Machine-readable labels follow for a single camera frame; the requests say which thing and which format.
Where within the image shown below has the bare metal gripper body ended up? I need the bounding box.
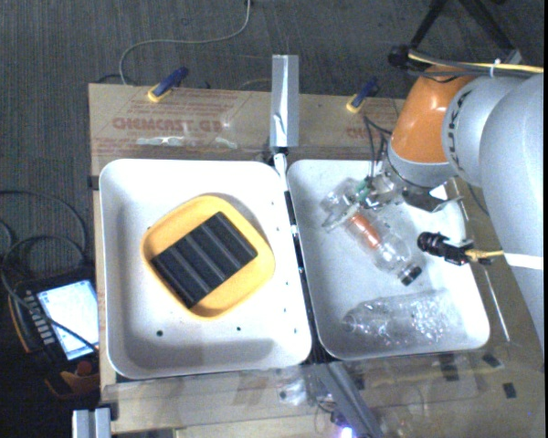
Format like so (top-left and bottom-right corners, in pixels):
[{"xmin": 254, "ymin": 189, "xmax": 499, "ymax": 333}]
[{"xmin": 359, "ymin": 173, "xmax": 406, "ymax": 210}]

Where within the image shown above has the black cylinder on white bracket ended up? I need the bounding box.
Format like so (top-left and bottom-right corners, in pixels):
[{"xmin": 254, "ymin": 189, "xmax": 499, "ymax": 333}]
[{"xmin": 416, "ymin": 229, "xmax": 545, "ymax": 272}]

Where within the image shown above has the black ribbed rectangular block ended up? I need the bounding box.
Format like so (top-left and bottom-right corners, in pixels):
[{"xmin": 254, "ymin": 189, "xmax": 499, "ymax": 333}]
[{"xmin": 149, "ymin": 211, "xmax": 259, "ymax": 310}]

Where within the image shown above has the brown cardboard board, red print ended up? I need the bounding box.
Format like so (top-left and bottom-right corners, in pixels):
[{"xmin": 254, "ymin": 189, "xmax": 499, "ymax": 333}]
[{"xmin": 87, "ymin": 82, "xmax": 515, "ymax": 433}]

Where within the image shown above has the white plastic tray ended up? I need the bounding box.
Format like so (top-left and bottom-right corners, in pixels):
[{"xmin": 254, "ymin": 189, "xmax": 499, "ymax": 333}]
[
  {"xmin": 285, "ymin": 158, "xmax": 491, "ymax": 362},
  {"xmin": 98, "ymin": 157, "xmax": 313, "ymax": 381}
]

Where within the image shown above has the clear bottle with orange label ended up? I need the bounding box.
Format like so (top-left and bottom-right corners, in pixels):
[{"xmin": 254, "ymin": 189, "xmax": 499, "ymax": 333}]
[{"xmin": 345, "ymin": 212, "xmax": 424, "ymax": 287}]

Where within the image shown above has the crushed clear plastic bottle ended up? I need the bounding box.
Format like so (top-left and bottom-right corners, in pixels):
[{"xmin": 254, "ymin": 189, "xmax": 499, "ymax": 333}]
[{"xmin": 341, "ymin": 287, "xmax": 460, "ymax": 349}]

